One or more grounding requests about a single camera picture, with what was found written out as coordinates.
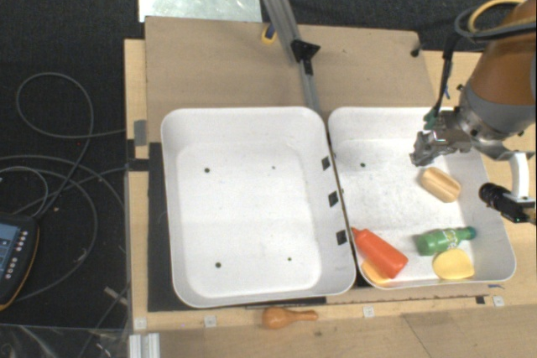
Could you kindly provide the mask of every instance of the yellow cable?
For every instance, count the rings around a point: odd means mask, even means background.
[[[479,8],[477,8],[472,15],[470,15],[470,18],[468,19],[468,30],[470,30],[472,33],[476,33],[477,29],[475,26],[475,22],[477,18],[487,11],[488,9],[492,8],[496,5],[502,5],[506,3],[519,5],[520,3],[525,2],[525,0],[489,0],[488,2],[485,2],[483,5],[481,5]]]

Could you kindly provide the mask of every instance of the wooden table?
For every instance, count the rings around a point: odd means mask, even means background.
[[[142,163],[149,156],[147,141],[159,140],[159,118],[172,105],[303,103],[300,79],[298,75],[286,75],[293,74],[295,67],[286,62],[281,48],[277,44],[264,48],[258,42],[261,24],[149,18],[146,26],[146,40],[125,42],[128,139],[135,142],[134,156]],[[316,26],[302,26],[300,30],[304,39],[323,47],[314,59],[314,67],[324,118],[338,106],[432,105],[440,82],[441,53],[425,51],[417,59],[411,58],[409,52],[418,44],[415,34]],[[208,34],[212,35],[209,45],[219,44],[220,48],[216,53],[198,53],[196,57],[192,46]],[[181,35],[189,42],[177,40]],[[455,55],[452,88],[466,82],[478,57],[479,54]],[[263,67],[253,70],[253,65],[259,63]],[[284,68],[285,74],[278,78],[285,80],[283,91],[279,88],[281,84],[269,79],[274,64],[279,70]],[[170,68],[176,68],[180,78],[172,77]],[[237,80],[251,79],[256,73],[248,84],[254,93],[246,101],[237,100],[242,90]],[[215,74],[223,74],[226,84],[215,82]],[[183,98],[174,96],[177,92],[166,85],[166,79],[181,80],[183,85],[188,85]],[[222,85],[228,91],[218,90]],[[256,95],[255,91],[261,91],[262,95]],[[138,127],[135,136],[135,124],[139,126],[144,121],[149,121],[147,127]],[[140,137],[140,130],[147,130],[147,135]],[[533,126],[523,137],[510,139],[507,145],[534,150],[534,143]],[[484,163],[492,182],[510,188],[507,163],[488,159]],[[530,195],[534,197],[534,158],[529,169]],[[531,341],[537,322],[536,242],[535,228],[531,225],[505,221],[517,257],[516,273],[507,282],[492,287],[462,284],[402,291],[355,289],[330,298],[328,304],[313,307],[320,315],[318,322],[294,324],[273,332],[260,328],[261,309],[148,311],[147,171],[130,171],[127,184],[133,330],[160,332],[162,356],[178,356],[179,350],[181,357],[278,354],[401,357],[471,356],[472,353],[473,356],[531,356],[537,351],[535,342]],[[505,305],[498,307],[502,300]],[[365,318],[368,312],[364,310],[371,308],[375,317]],[[216,328],[205,328],[206,316],[216,317]]]

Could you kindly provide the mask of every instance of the white tray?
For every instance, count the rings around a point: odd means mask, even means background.
[[[443,203],[420,185],[425,168],[409,158],[416,133],[423,127],[422,108],[343,107],[328,122],[347,218],[368,228],[409,258],[403,271],[379,288],[407,288],[443,283],[491,282],[510,278],[516,263],[503,220],[478,197],[487,182],[481,155],[455,153],[435,165],[461,184],[453,203]],[[459,246],[472,259],[475,275],[466,281],[443,281],[432,258],[418,254],[415,238],[434,229],[473,226],[477,236]],[[357,252],[361,266],[363,255]]]
[[[173,284],[185,303],[249,304],[352,286],[355,262],[316,113],[181,109],[161,133]]]

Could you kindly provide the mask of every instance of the black floor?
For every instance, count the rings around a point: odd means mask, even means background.
[[[453,18],[485,0],[290,0],[300,23],[410,29],[427,49],[441,49]],[[92,99],[94,132],[124,127],[123,40],[143,37],[137,0],[0,0],[0,158],[38,154],[74,161],[85,139],[46,137],[27,127],[15,108],[17,89],[40,73],[66,74]],[[88,133],[88,107],[80,90],[60,77],[42,76],[21,92],[22,109],[38,127],[57,134]],[[126,160],[123,134],[95,137],[82,164],[97,172],[120,169]],[[58,161],[20,158],[0,161],[66,175]],[[40,196],[32,174],[0,174],[0,211],[13,212]],[[74,179],[88,175],[77,171]],[[107,176],[123,195],[123,173]],[[62,180],[47,176],[51,190]],[[123,210],[98,181],[84,184],[98,214],[95,247],[80,269],[51,290],[15,302],[0,313],[0,324],[93,327],[113,302],[103,290],[126,286]],[[35,268],[22,296],[52,283],[75,267],[91,243],[91,204],[79,191],[67,190],[45,214]],[[118,305],[103,327],[119,327],[125,308]]]

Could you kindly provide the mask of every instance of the black handheld device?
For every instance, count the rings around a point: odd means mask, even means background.
[[[29,216],[0,213],[0,311],[8,307],[28,277],[39,241],[39,226]]]

